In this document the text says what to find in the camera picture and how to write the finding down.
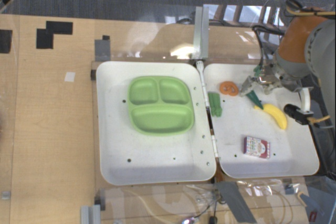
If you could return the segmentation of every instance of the wooden table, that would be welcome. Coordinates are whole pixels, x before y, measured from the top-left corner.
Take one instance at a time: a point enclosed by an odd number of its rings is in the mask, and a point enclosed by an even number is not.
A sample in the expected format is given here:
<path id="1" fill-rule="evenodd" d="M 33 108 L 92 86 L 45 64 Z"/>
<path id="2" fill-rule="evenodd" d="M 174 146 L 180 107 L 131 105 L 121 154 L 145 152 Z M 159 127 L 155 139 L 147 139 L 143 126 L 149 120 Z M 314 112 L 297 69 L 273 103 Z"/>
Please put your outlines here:
<path id="1" fill-rule="evenodd" d="M 54 35 L 54 49 L 36 49 L 36 29 L 45 28 L 47 20 L 73 22 L 73 34 Z M 109 35 L 111 55 L 118 59 L 175 60 L 170 52 L 181 44 L 192 46 L 193 26 L 0 15 L 0 29 L 13 30 L 11 52 L 0 54 L 0 192 L 12 193 L 10 200 L 0 200 L 0 223 L 79 223 L 80 207 L 93 204 L 97 188 L 111 189 L 110 205 L 120 198 L 113 196 L 118 188 L 101 177 L 97 151 L 95 158 L 90 80 L 95 39 Z M 258 58 L 259 49 L 249 29 L 210 27 L 209 33 L 210 57 L 258 61 L 252 60 Z M 76 73 L 73 82 L 65 81 L 67 72 Z M 302 178 L 295 180 L 303 184 Z M 163 186 L 165 199 L 179 202 L 185 194 L 183 186 Z M 162 193 L 151 191 L 151 187 L 142 188 L 142 193 L 133 189 L 135 194 L 125 197 L 124 204 L 137 206 L 135 200 L 147 200 L 153 204 L 153 214 L 164 214 L 153 203 Z M 270 208 L 269 201 L 256 203 L 246 197 L 255 216 L 281 219 L 284 210 L 291 208 L 291 223 L 307 222 L 299 203 L 290 207 L 275 201 L 275 196 L 272 199 L 278 206 Z M 147 209 L 140 206 L 141 214 L 125 209 L 123 223 L 167 223 L 148 217 Z M 165 221 L 178 222 L 192 210 L 186 208 L 183 213 L 181 209 L 180 216 L 166 214 Z M 217 216 L 235 223 L 225 206 L 219 206 Z M 113 212 L 104 212 L 102 223 L 112 223 L 113 217 Z"/>

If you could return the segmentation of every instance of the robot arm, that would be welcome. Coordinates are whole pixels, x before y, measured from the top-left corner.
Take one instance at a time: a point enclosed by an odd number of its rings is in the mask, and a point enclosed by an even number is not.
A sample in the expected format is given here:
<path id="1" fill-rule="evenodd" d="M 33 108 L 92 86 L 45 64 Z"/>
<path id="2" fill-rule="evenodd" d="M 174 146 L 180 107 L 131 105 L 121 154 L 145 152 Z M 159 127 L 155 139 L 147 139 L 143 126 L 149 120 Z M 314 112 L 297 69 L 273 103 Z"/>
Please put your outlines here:
<path id="1" fill-rule="evenodd" d="M 322 96 L 335 126 L 334 19 L 312 15 L 295 17 L 272 62 L 260 66 L 260 72 L 256 72 L 254 77 L 248 77 L 240 93 L 245 95 L 256 85 L 261 85 L 265 94 L 278 87 L 299 92 L 302 89 L 300 79 L 310 73 L 320 79 Z"/>

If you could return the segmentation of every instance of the metal bracket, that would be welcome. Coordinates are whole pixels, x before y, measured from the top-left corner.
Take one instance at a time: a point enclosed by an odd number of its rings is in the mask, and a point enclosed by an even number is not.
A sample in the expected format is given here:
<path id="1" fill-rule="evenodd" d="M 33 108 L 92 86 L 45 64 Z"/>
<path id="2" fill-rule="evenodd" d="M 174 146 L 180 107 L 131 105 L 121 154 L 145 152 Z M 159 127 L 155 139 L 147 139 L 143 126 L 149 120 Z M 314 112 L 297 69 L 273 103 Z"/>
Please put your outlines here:
<path id="1" fill-rule="evenodd" d="M 215 158 L 219 158 L 216 137 L 214 135 L 212 135 L 211 140 L 212 140 L 212 147 L 214 148 Z"/>
<path id="2" fill-rule="evenodd" d="M 105 205 L 105 189 L 100 188 L 98 192 L 96 193 L 96 196 L 94 197 L 94 203 L 95 205 L 100 206 L 101 211 L 105 211 L 106 205 Z"/>
<path id="3" fill-rule="evenodd" d="M 100 205 L 94 205 L 92 207 L 82 206 L 80 209 L 80 223 L 101 224 Z"/>
<path id="4" fill-rule="evenodd" d="M 193 59 L 205 59 L 209 49 L 209 8 L 196 7 Z"/>
<path id="5" fill-rule="evenodd" d="M 10 191 L 3 191 L 1 193 L 1 200 L 10 200 L 11 199 L 11 192 Z"/>

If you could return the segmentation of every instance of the small snack box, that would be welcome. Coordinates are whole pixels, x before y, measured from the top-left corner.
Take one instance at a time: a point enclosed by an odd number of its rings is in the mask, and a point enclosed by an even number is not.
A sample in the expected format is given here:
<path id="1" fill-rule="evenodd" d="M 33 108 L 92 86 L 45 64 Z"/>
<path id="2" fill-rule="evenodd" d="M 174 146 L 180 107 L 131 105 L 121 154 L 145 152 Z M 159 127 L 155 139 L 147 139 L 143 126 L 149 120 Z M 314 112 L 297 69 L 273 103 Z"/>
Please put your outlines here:
<path id="1" fill-rule="evenodd" d="M 244 154 L 269 159 L 270 143 L 251 136 L 244 138 Z"/>

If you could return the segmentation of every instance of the black tape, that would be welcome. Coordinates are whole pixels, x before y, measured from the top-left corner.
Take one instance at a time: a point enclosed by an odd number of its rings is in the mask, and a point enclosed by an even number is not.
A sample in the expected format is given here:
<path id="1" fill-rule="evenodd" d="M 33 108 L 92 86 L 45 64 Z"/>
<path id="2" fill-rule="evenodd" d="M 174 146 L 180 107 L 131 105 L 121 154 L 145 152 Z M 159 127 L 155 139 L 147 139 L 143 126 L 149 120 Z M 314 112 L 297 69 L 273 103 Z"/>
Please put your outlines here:
<path id="1" fill-rule="evenodd" d="M 109 40 L 95 40 L 94 58 L 96 62 L 111 61 L 111 41 Z"/>
<path id="2" fill-rule="evenodd" d="M 0 30 L 0 54 L 8 54 L 12 46 L 12 30 Z"/>
<path id="3" fill-rule="evenodd" d="M 71 22 L 52 22 L 47 21 L 47 34 L 61 34 L 61 35 L 72 35 L 72 25 Z"/>
<path id="4" fill-rule="evenodd" d="M 7 5 L 11 0 L 2 0 L 2 3 L 4 3 L 4 5 Z"/>
<path id="5" fill-rule="evenodd" d="M 91 80 L 96 80 L 96 73 L 97 73 L 97 71 L 96 70 L 93 70 L 93 69 L 91 69 Z"/>
<path id="6" fill-rule="evenodd" d="M 284 184 L 283 188 L 285 189 L 285 194 L 286 195 L 295 193 L 294 188 L 293 188 L 293 182 L 292 182 L 291 178 L 284 178 L 282 180 L 282 183 Z"/>
<path id="7" fill-rule="evenodd" d="M 54 36 L 48 34 L 46 29 L 36 30 L 36 49 L 53 49 Z"/>

